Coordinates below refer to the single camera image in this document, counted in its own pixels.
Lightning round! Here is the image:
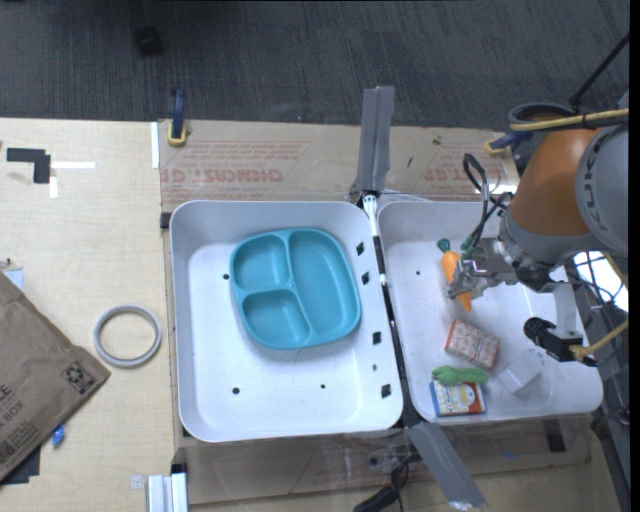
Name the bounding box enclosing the brown cardboard board red print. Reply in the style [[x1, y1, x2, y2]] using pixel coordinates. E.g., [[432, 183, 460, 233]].
[[157, 118, 593, 505]]

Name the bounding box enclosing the blue and orange packet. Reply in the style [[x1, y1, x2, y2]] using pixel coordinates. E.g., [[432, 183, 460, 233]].
[[428, 379, 488, 418]]

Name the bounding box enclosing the brown paper bag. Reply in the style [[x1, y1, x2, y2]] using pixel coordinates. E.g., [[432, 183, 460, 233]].
[[0, 269, 112, 484]]

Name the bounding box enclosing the orange and white carton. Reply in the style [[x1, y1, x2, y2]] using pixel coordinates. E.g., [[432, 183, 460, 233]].
[[443, 319, 501, 371]]

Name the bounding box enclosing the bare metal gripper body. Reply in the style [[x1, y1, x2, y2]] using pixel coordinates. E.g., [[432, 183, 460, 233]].
[[468, 236, 555, 297]]

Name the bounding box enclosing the black cylinder on white bracket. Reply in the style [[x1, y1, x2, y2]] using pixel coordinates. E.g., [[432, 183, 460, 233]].
[[523, 282, 585, 363]]

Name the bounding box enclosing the white plastic tray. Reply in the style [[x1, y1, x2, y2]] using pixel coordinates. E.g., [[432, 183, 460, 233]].
[[375, 199, 605, 427], [168, 199, 405, 444]]

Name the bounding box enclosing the white tape ring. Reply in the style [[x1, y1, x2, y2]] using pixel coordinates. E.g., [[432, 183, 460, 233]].
[[92, 304, 164, 370]]

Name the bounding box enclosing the green toy vegetable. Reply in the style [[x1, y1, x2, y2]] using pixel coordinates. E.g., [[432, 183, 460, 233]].
[[431, 365, 490, 387]]

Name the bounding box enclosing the blue divided plate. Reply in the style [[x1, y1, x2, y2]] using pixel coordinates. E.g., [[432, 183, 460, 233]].
[[228, 227, 363, 351]]

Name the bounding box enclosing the orange carrot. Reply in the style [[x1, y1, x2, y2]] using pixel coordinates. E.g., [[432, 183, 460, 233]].
[[436, 238, 474, 314]]

